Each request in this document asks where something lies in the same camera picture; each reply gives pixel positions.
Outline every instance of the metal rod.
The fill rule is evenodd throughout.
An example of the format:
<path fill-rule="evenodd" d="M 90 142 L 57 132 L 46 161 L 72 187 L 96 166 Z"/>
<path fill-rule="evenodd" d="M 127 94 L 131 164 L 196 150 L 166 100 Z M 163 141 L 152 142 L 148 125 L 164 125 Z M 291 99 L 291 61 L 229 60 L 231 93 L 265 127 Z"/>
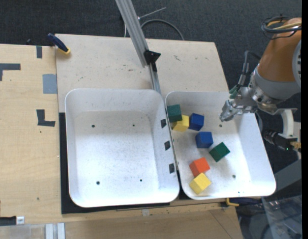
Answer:
<path fill-rule="evenodd" d="M 138 54 L 142 66 L 147 65 L 144 57 L 144 52 L 148 50 L 148 45 L 145 41 L 138 17 L 134 11 L 131 0 L 115 0 L 122 19 L 131 37 L 134 48 Z"/>
<path fill-rule="evenodd" d="M 150 74 L 151 74 L 152 87 L 154 90 L 162 94 L 160 90 L 159 80 L 158 80 L 158 73 L 153 70 L 152 64 L 149 64 L 149 68 L 150 68 Z"/>

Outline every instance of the green cube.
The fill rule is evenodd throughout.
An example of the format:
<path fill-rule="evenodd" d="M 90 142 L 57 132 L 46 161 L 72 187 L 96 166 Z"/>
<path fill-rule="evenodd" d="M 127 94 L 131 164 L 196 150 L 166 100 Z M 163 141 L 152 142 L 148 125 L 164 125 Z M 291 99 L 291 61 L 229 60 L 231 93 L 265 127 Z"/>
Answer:
<path fill-rule="evenodd" d="M 168 114 L 169 122 L 171 123 L 183 120 L 180 105 L 167 106 L 167 114 Z"/>
<path fill-rule="evenodd" d="M 221 142 L 219 145 L 214 147 L 209 154 L 213 157 L 213 159 L 218 162 L 221 160 L 224 156 L 226 156 L 229 153 L 229 149 L 226 147 L 226 145 Z"/>

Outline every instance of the yellow cube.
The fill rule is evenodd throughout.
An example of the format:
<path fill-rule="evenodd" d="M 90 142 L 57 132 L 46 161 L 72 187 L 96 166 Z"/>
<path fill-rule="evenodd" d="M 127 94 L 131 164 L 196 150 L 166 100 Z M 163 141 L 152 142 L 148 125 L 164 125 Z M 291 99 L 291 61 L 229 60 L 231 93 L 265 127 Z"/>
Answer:
<path fill-rule="evenodd" d="M 207 178 L 204 173 L 200 173 L 191 181 L 189 186 L 195 191 L 196 194 L 199 194 L 204 189 L 206 189 L 212 182 Z"/>
<path fill-rule="evenodd" d="M 172 129 L 179 132 L 185 132 L 189 128 L 189 116 L 182 114 L 181 121 L 173 123 Z"/>

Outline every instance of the black cable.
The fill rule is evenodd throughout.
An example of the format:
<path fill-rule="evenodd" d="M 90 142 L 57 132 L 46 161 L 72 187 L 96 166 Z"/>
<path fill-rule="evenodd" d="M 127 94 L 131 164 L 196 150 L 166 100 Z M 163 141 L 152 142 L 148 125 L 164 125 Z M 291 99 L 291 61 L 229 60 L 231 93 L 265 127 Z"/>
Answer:
<path fill-rule="evenodd" d="M 255 116 L 256 116 L 256 120 L 257 120 L 257 124 L 258 124 L 260 134 L 262 134 L 263 133 L 263 120 L 260 117 L 258 112 L 255 112 Z"/>
<path fill-rule="evenodd" d="M 176 26 L 174 26 L 173 24 L 171 24 L 171 23 L 169 23 L 169 22 L 167 22 L 167 21 L 165 21 L 165 20 L 162 20 L 162 19 L 150 19 L 150 20 L 148 20 L 148 21 L 145 21 L 145 22 L 141 25 L 141 28 L 143 28 L 145 25 L 147 25 L 147 24 L 149 24 L 149 23 L 153 23 L 153 22 L 164 23 L 164 24 L 166 24 L 166 25 L 171 26 L 172 28 L 174 28 L 174 29 L 178 32 L 178 34 L 180 35 L 180 37 L 182 38 L 182 40 L 183 40 L 183 41 L 185 40 L 185 39 L 184 39 L 184 36 L 182 35 L 182 33 L 179 31 L 179 29 L 178 29 Z"/>
<path fill-rule="evenodd" d="M 261 24 L 261 30 L 263 31 L 264 35 L 269 38 L 269 39 L 278 39 L 278 38 L 288 38 L 291 37 L 292 35 L 294 35 L 297 31 L 301 31 L 302 27 L 301 25 L 296 27 L 296 28 L 286 28 L 286 29 L 272 29 L 270 27 L 268 27 L 268 25 L 272 22 L 275 21 L 279 21 L 276 23 L 283 23 L 288 21 L 290 18 L 288 17 L 284 17 L 284 16 L 276 16 L 276 17 L 272 17 L 272 18 L 266 18 L 263 20 L 262 24 Z M 280 36 L 280 37 L 274 37 L 271 38 L 269 36 L 266 35 L 266 33 L 272 33 L 272 34 L 279 34 L 279 33 L 288 33 L 288 32 L 292 32 L 290 35 L 288 36 Z"/>
<path fill-rule="evenodd" d="M 244 64 L 243 64 L 242 73 L 241 73 L 241 75 L 240 75 L 238 84 L 236 85 L 237 90 L 239 90 L 240 87 L 244 85 L 245 78 L 246 78 L 246 75 L 247 75 L 247 73 L 248 73 L 248 67 L 249 67 L 249 63 L 247 63 L 248 54 L 253 55 L 253 56 L 254 56 L 256 59 L 258 59 L 258 60 L 261 59 L 261 57 L 258 56 L 256 53 L 254 53 L 254 52 L 252 52 L 252 51 L 249 51 L 249 50 L 246 50 L 246 51 L 245 51 L 245 53 L 244 53 L 245 59 L 244 59 Z"/>

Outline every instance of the black clamp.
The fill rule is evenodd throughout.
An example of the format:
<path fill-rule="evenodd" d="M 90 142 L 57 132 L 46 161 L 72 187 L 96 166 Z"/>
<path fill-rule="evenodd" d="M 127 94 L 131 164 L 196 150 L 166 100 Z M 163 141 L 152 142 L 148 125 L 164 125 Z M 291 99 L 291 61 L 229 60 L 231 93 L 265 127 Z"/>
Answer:
<path fill-rule="evenodd" d="M 157 59 L 161 56 L 160 53 L 154 52 L 154 51 L 150 51 L 150 50 L 146 50 L 144 52 L 144 57 L 146 60 L 146 63 L 149 65 L 152 65 L 152 70 L 154 72 L 157 72 L 157 67 L 156 67 L 156 61 Z"/>

